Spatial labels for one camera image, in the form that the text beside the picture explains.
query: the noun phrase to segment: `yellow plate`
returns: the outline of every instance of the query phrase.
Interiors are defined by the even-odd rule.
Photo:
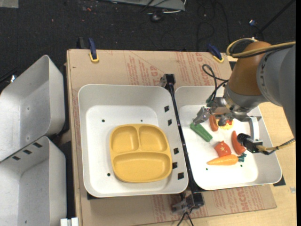
[[[168,140],[154,125],[116,127],[110,135],[110,153],[114,173],[124,182],[159,181],[172,171]]]

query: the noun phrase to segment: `wooden table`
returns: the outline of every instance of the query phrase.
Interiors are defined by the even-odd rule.
[[[223,66],[217,65],[207,53],[190,53],[190,52],[151,52],[151,51],[112,51],[98,50],[100,58],[98,64],[93,64],[89,60],[88,50],[71,49],[67,52],[67,82],[68,98],[70,107],[70,128],[72,143],[72,160],[73,160],[73,177],[76,214],[81,226],[102,225],[100,222],[88,222],[89,218],[95,217],[99,212],[93,209],[93,200],[87,201],[87,193],[82,183],[82,160],[81,148],[76,141],[80,140],[78,133],[79,121],[74,115],[77,113],[74,105],[77,103],[75,96],[81,86],[85,84],[141,84],[155,85],[158,83],[160,76],[164,73],[176,73],[177,86],[187,85],[213,85],[210,78],[200,72],[200,65],[203,63],[210,64],[216,70],[219,69],[217,77],[229,78],[231,70],[228,60]],[[293,138],[291,130],[286,121],[282,107],[272,103],[260,105],[260,110],[264,118],[266,128],[274,146],[280,145],[285,141]],[[271,190],[276,201],[277,207],[269,210],[250,211],[243,213],[227,214],[222,216],[194,218],[195,226],[294,226],[296,225],[296,150],[295,144],[276,152],[279,164],[283,171],[285,185],[273,186]],[[106,201],[108,206],[104,208],[106,214],[114,218],[114,208],[110,205],[112,201]],[[126,221],[131,215],[122,215],[120,220]],[[163,222],[160,226],[175,226],[178,221]],[[181,225],[190,225],[190,222],[182,222]]]

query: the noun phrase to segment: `blue clamp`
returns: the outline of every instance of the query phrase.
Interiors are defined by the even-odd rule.
[[[209,52],[213,55],[213,58],[222,63],[224,61],[224,58],[222,57],[221,53],[219,52],[219,50],[217,49],[216,46],[211,45],[210,43],[207,44],[207,48],[209,50]]]
[[[89,49],[90,49],[90,59],[93,63],[97,63],[99,61],[98,55],[96,53],[96,46],[94,40],[92,38],[88,38]]]

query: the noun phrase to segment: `cardboard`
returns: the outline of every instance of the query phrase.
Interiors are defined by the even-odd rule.
[[[153,195],[89,199],[83,183],[78,91],[86,84],[158,85],[166,73],[175,75],[179,86],[214,85],[202,65],[212,67],[215,76],[228,79],[227,57],[218,63],[209,53],[98,50],[92,63],[89,50],[67,52],[67,74],[71,113],[76,213],[84,226],[133,226],[175,221],[181,215],[171,211],[179,195]],[[203,192],[205,205],[193,210],[192,218],[276,208],[270,185]]]

